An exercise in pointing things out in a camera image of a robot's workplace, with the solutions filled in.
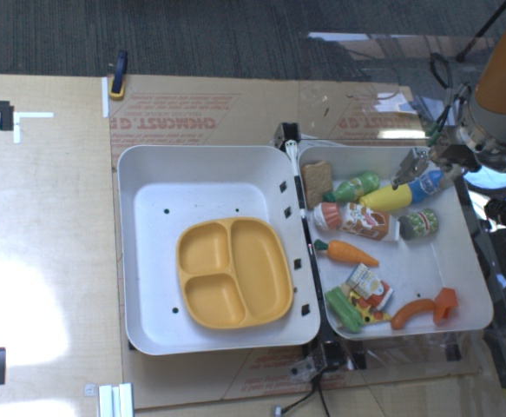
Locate yellow bottle with blue label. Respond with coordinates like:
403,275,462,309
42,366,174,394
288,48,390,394
358,168,454,214

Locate green peas can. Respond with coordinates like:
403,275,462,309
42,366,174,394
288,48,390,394
398,208,440,242

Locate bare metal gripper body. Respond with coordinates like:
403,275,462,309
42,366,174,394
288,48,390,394
426,122,506,174

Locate green bottle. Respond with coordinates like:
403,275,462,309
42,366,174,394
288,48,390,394
322,170,381,204

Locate small white and red carton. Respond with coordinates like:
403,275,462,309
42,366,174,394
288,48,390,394
344,262,395,312

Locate brown bread slice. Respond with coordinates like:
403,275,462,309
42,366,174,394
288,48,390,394
300,160,335,210

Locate orange divided plate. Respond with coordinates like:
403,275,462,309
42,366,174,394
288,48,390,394
175,216,295,331

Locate orange house-shaped block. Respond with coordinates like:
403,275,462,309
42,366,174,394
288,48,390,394
432,287,460,325

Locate black block with thin wires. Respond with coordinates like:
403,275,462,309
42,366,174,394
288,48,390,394
289,340,350,382
273,122,302,150

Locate thin black and white rod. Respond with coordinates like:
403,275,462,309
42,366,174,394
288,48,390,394
286,140,325,343

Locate white and orange cupcake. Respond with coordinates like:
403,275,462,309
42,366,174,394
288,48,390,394
312,202,345,232

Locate black cylinder on white bracket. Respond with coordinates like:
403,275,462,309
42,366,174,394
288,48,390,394
483,191,506,232

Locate orange sausage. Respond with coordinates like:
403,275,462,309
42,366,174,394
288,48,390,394
390,298,437,331

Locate brown cardboard board red print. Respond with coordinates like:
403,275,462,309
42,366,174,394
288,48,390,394
107,74,483,410

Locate white plastic tray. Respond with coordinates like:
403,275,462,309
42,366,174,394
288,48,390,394
116,144,322,356
298,144,495,341

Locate green celery stick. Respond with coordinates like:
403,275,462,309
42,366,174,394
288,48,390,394
324,286,365,334

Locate orange carrot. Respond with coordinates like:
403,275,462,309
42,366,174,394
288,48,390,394
313,238,380,268

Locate yellow pizza slice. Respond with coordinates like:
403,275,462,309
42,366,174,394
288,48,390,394
346,290,392,326

